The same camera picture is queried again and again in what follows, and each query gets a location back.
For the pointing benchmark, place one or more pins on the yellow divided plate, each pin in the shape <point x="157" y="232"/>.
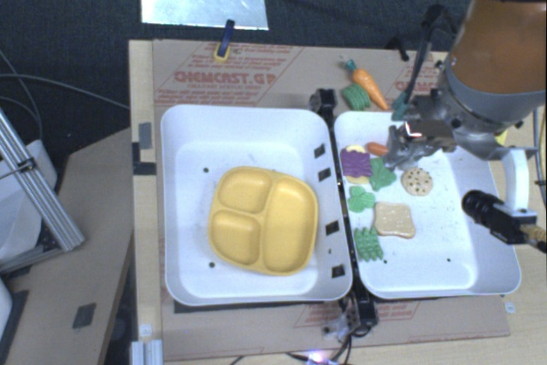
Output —
<point x="282" y="222"/>

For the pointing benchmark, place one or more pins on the black cylinder on white bracket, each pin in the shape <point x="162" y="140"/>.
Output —
<point x="489" y="211"/>

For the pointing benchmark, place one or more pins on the thin black rod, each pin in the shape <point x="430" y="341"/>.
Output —
<point x="344" y="209"/>

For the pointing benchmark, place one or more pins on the white plastic tray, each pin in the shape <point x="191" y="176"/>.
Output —
<point x="431" y="260"/>
<point x="192" y="166"/>

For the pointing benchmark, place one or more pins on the brown cardboard board red print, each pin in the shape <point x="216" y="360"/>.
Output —
<point x="265" y="72"/>

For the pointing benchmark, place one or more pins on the dark green broccoli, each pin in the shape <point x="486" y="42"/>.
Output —
<point x="381" y="177"/>

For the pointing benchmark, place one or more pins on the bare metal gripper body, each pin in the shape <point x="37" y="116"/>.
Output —
<point x="431" y="124"/>

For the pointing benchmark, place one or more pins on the purple grapes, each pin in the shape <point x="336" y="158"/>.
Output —
<point x="354" y="164"/>

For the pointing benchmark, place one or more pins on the tan bread slice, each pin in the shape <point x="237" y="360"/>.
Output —
<point x="394" y="220"/>

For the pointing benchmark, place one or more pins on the tan chocolate chip biscuit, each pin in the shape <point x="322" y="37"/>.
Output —
<point x="417" y="181"/>

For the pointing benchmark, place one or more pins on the large orange carrot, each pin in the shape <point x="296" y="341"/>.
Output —
<point x="368" y="83"/>

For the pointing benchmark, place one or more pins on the small orange sausage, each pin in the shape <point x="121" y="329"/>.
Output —
<point x="377" y="148"/>

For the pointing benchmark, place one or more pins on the green pea pods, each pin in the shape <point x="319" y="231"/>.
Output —
<point x="355" y="97"/>
<point x="367" y="244"/>

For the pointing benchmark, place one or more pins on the light green leafy vegetable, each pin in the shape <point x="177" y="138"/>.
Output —
<point x="360" y="199"/>

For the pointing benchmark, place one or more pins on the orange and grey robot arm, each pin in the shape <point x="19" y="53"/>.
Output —
<point x="500" y="38"/>

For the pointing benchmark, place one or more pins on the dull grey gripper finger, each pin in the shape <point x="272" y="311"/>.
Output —
<point x="416" y="156"/>
<point x="395" y="145"/>

